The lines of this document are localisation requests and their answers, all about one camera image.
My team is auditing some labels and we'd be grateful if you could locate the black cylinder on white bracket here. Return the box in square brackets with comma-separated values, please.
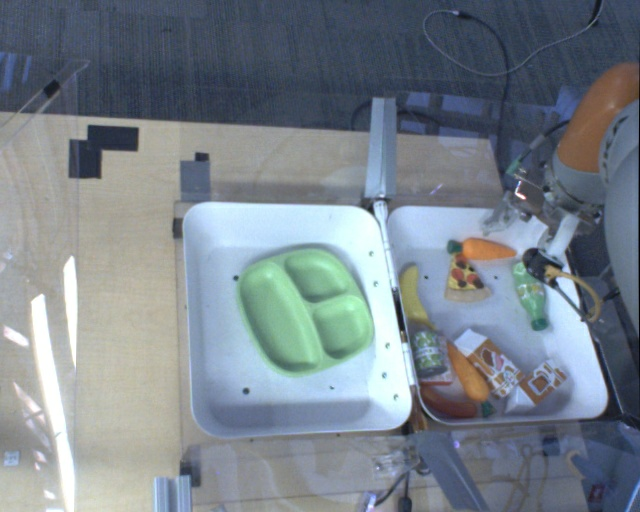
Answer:
[521, 213, 581, 282]

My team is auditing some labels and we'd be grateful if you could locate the green plastic bottle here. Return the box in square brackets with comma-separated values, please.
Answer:
[511, 260, 552, 333]

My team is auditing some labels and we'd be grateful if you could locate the red sausage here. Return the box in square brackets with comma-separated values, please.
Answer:
[418, 383, 480, 421]

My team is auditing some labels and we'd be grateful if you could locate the green and white can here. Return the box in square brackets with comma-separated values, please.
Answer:
[409, 328, 450, 379]

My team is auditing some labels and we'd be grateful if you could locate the pale wood board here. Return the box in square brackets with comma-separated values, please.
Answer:
[178, 119, 631, 512]

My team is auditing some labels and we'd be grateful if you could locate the yellow banana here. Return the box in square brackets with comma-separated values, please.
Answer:
[397, 263, 438, 333]

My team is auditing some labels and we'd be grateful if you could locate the white plastic tray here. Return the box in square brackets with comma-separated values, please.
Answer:
[181, 200, 414, 441]
[386, 205, 611, 427]

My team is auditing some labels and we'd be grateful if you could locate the tall orange and white carton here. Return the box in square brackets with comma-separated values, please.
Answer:
[452, 327, 526, 400]

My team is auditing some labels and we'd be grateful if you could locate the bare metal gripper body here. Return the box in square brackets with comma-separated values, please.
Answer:
[505, 167, 603, 227]

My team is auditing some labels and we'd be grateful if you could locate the pizza slice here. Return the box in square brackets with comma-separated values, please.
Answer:
[443, 251, 493, 303]

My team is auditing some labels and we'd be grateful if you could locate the small orange and white carton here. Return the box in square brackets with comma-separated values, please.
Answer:
[504, 359, 569, 414]

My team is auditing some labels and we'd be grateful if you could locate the orange carrot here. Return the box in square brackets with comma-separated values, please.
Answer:
[444, 339, 497, 419]
[445, 236, 518, 263]

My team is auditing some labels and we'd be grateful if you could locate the green divided plate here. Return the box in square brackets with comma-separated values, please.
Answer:
[235, 247, 377, 376]

